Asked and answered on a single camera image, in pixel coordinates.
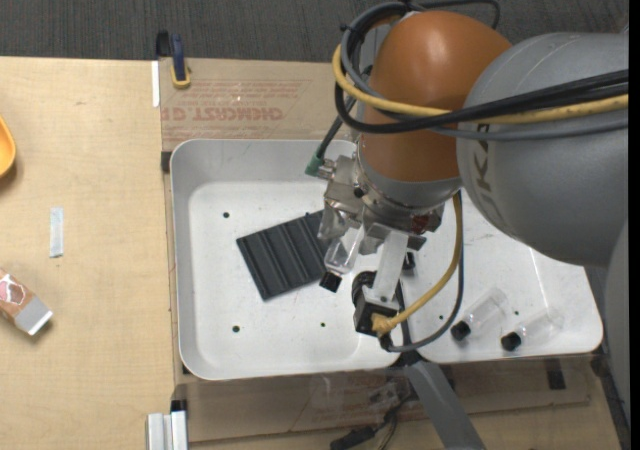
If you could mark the orange plate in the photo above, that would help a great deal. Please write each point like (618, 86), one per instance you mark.
(5, 148)

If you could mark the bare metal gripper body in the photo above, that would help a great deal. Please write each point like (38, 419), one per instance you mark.
(345, 185)

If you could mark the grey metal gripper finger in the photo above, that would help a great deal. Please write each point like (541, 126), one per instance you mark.
(332, 225)
(374, 239)

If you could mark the white plastic tray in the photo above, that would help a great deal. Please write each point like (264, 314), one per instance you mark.
(280, 343)
(505, 263)

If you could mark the dark grey ribbed rectangle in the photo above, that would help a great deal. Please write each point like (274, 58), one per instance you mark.
(280, 258)

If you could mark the brown and white carton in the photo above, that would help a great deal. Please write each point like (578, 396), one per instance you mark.
(22, 305)

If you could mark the clear plastic bottle black cap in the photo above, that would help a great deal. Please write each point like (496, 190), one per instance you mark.
(537, 325)
(344, 258)
(484, 310)

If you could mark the brown cardboard board red print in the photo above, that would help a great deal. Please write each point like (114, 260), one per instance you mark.
(240, 108)

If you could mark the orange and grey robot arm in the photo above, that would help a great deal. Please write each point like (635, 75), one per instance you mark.
(540, 163)

